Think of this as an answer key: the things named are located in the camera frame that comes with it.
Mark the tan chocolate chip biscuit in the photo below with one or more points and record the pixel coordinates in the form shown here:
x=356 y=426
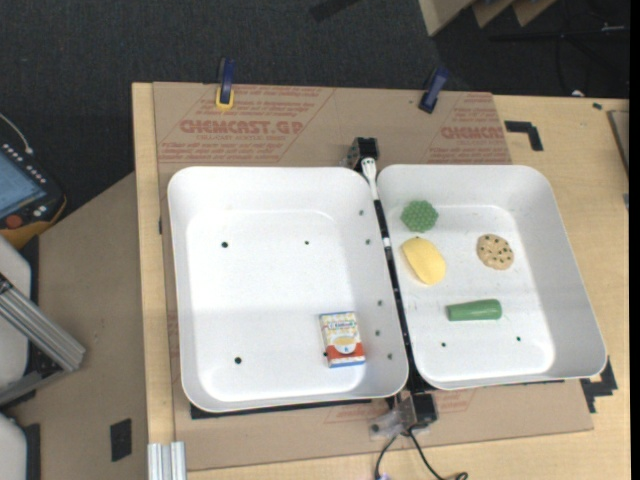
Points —
x=495 y=251

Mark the small colourful food carton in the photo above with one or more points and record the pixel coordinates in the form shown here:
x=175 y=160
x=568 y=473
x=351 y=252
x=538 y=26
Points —
x=342 y=339

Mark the green grapes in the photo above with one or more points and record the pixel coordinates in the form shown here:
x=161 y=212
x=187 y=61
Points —
x=419 y=215

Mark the yellow lemon-shaped toy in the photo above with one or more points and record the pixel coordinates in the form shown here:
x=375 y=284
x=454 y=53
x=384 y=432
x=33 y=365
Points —
x=424 y=261

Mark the thin black and white rod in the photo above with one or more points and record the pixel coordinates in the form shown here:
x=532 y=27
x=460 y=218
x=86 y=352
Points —
x=385 y=238

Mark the brown cardboard board red print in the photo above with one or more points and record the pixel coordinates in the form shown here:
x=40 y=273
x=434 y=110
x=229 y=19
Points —
x=310 y=118

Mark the white plastic tray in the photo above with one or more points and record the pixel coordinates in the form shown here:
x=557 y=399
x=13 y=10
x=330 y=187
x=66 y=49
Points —
x=485 y=348
x=270 y=288

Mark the green cylinder toy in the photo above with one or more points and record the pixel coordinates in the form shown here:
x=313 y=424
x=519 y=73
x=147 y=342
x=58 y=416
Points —
x=474 y=310

